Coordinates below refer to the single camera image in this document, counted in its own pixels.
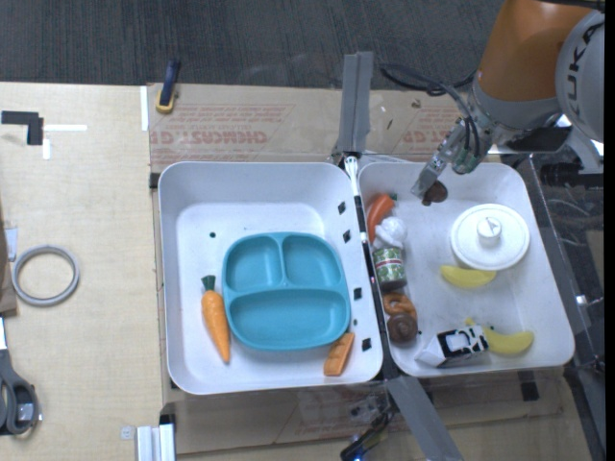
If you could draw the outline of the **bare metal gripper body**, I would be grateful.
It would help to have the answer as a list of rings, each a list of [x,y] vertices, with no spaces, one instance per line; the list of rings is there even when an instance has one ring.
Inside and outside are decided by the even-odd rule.
[[[450,166],[454,172],[473,172],[486,157],[492,145],[488,130],[471,118],[458,118],[433,155],[433,168],[443,172]]]

